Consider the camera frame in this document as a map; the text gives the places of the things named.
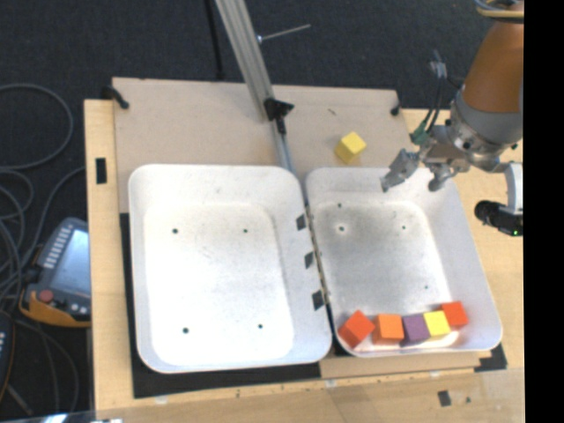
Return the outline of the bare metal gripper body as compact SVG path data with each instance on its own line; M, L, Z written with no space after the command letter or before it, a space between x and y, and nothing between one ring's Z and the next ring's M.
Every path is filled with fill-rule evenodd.
M501 171L503 145L486 141L465 124L435 125L419 149L419 159L426 166L445 166L456 172L475 167L488 173Z

